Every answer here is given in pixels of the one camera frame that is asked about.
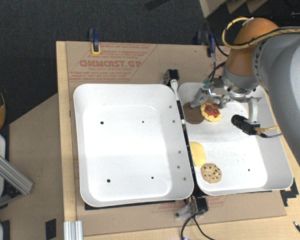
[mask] empty white tray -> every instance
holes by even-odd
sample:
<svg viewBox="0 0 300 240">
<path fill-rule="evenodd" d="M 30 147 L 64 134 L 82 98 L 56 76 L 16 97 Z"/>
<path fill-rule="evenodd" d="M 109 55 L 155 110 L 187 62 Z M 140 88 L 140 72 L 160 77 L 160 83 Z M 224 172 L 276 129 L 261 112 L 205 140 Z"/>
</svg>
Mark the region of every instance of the empty white tray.
<svg viewBox="0 0 300 240">
<path fill-rule="evenodd" d="M 180 200 L 194 189 L 173 91 L 162 84 L 83 84 L 74 110 L 79 182 L 93 207 Z"/>
<path fill-rule="evenodd" d="M 184 105 L 195 98 L 202 83 L 184 83 L 178 93 Z M 257 119 L 262 128 L 275 125 L 266 95 L 257 88 L 248 97 L 261 98 L 258 101 Z M 279 137 L 261 138 L 247 135 L 231 123 L 234 115 L 249 117 L 248 103 L 231 101 L 221 109 L 221 120 L 200 124 L 186 122 L 189 141 L 200 143 L 206 156 L 206 163 L 216 164 L 222 172 L 217 183 L 208 183 L 201 175 L 201 168 L 195 167 L 200 189 L 207 195 L 217 196 L 246 192 L 287 189 L 293 176 L 285 150 Z M 277 134 L 267 131 L 267 135 Z"/>
</svg>

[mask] cardboard sheet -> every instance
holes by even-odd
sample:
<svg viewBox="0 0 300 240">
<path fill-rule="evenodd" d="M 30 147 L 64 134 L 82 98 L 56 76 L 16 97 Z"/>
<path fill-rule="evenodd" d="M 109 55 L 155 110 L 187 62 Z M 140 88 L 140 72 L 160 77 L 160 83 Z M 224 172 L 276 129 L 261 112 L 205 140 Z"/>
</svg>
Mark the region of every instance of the cardboard sheet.
<svg viewBox="0 0 300 240">
<path fill-rule="evenodd" d="M 83 222 L 84 235 L 181 226 L 183 221 L 175 221 L 174 211 L 185 205 L 183 200 L 85 210 L 79 186 L 73 93 L 84 83 L 156 84 L 167 69 L 178 69 L 179 86 L 187 82 L 202 82 L 212 70 L 207 47 L 102 42 L 100 49 L 99 55 L 92 55 L 89 42 L 66 42 L 76 213 L 77 219 Z M 217 51 L 217 63 L 225 60 L 226 57 Z M 208 196 L 207 201 L 209 211 L 198 219 L 201 224 L 286 215 L 279 191 Z"/>
</svg>

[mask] blue clamp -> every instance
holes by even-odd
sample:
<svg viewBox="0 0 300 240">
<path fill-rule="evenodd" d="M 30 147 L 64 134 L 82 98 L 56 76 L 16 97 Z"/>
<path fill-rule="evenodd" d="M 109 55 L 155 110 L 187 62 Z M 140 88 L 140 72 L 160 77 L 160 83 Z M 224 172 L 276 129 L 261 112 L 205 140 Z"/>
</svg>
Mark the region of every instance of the blue clamp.
<svg viewBox="0 0 300 240">
<path fill-rule="evenodd" d="M 91 52 L 94 55 L 100 54 L 99 31 L 96 28 L 90 28 L 89 41 L 91 42 Z"/>
</svg>

